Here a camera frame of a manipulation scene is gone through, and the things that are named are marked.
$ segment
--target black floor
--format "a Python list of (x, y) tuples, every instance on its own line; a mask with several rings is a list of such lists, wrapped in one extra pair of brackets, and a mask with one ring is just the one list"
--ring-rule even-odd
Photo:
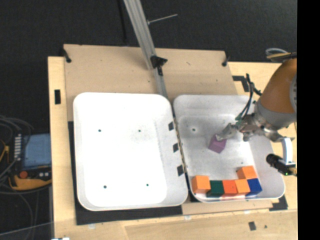
[[(156, 48), (223, 50), (248, 62), (267, 62), (268, 48), (297, 51), (298, 0), (141, 3), (150, 21), (178, 14), (150, 25)], [(122, 0), (0, 0), (0, 115), (50, 132), (47, 57), (63, 44), (138, 46)], [(36, 224), (50, 221), (47, 189), (25, 199)], [(28, 210), (18, 195), (0, 194), (0, 233), (31, 225)]]

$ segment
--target black clamp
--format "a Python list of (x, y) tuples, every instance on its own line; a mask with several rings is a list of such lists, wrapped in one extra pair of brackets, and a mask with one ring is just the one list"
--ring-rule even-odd
[(158, 70), (158, 74), (159, 76), (163, 76), (163, 72), (162, 72), (162, 66), (168, 61), (166, 58), (160, 58), (157, 56), (152, 56), (150, 58), (152, 66), (154, 69)]

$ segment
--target purple cube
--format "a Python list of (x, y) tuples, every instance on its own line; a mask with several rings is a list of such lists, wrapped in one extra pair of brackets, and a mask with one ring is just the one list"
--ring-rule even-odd
[(226, 142), (227, 142), (227, 139), (223, 139), (221, 141), (218, 141), (216, 135), (213, 135), (213, 137), (210, 140), (210, 144), (209, 144), (208, 149), (220, 154), (222, 152), (222, 150), (225, 149)]

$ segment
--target white tray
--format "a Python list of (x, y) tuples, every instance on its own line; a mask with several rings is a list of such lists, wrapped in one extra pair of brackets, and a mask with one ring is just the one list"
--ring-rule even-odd
[[(181, 95), (173, 103), (177, 129), (189, 182), (196, 175), (209, 176), (210, 180), (235, 180), (236, 170), (244, 166), (255, 167), (262, 192), (246, 199), (276, 199), (285, 193), (282, 175), (266, 162), (273, 153), (270, 140), (254, 136), (243, 141), (237, 133), (226, 142), (225, 149), (216, 153), (208, 149), (214, 134), (220, 133), (228, 123), (235, 123), (236, 116), (248, 102), (245, 95)], [(194, 194), (201, 202), (226, 199)]]
[(188, 196), (169, 101), (81, 93), (73, 102), (78, 200), (91, 211), (178, 206)]

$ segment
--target aluminum extrusion bar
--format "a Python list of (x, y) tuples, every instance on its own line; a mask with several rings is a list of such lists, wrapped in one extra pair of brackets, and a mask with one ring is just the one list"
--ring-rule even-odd
[(155, 46), (150, 34), (148, 22), (140, 0), (123, 0), (126, 10), (129, 14), (136, 38), (142, 49), (147, 68), (153, 69), (154, 78), (157, 85), (157, 91), (160, 95), (168, 98), (163, 75), (159, 74), (157, 68), (154, 68), (151, 62), (151, 57), (157, 56)]

